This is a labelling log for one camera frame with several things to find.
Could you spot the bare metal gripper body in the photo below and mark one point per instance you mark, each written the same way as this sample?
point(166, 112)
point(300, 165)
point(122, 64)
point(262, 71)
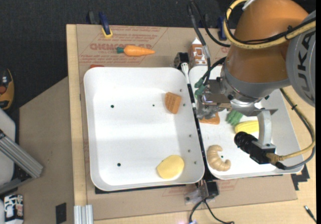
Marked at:
point(217, 93)

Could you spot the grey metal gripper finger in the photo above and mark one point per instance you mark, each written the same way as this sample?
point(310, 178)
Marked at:
point(213, 113)
point(202, 113)

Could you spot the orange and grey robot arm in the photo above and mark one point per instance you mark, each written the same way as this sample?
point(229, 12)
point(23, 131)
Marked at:
point(260, 49)

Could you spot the orange flat toy food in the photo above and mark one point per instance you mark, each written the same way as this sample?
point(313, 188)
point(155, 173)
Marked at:
point(212, 120)

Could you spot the green beans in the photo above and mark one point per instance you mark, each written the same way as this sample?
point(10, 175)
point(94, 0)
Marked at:
point(233, 117)

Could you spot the thin black and white rod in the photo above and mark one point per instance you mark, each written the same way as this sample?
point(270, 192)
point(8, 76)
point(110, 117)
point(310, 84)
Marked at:
point(191, 93)

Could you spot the orange biscuit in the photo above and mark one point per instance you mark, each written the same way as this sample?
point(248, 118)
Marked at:
point(173, 102)

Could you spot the white plastic tray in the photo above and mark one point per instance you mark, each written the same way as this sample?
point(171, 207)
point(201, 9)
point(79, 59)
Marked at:
point(135, 130)
point(233, 142)

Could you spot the yellow corn cob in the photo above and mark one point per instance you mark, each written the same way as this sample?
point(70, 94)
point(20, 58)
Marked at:
point(247, 126)

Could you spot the orange and white carton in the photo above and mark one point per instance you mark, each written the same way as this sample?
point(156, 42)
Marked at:
point(196, 54)

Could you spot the beige croissant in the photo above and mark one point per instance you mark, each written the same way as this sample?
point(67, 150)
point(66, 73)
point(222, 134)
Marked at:
point(217, 159)

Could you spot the yellow potato crisp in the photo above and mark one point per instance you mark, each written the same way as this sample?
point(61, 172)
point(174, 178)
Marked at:
point(170, 167)

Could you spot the orange carrot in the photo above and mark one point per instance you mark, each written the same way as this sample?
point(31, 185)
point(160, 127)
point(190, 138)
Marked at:
point(136, 50)

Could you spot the brown cardboard board red print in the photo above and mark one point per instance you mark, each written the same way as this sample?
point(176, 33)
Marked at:
point(140, 38)

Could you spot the small red thing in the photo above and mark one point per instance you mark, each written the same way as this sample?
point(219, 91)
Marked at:
point(96, 66)

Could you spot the black and white carton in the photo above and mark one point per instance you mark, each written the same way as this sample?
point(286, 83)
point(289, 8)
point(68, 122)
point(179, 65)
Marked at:
point(13, 208)

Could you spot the black cylinder on white bracket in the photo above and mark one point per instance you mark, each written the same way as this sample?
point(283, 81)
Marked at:
point(250, 145)

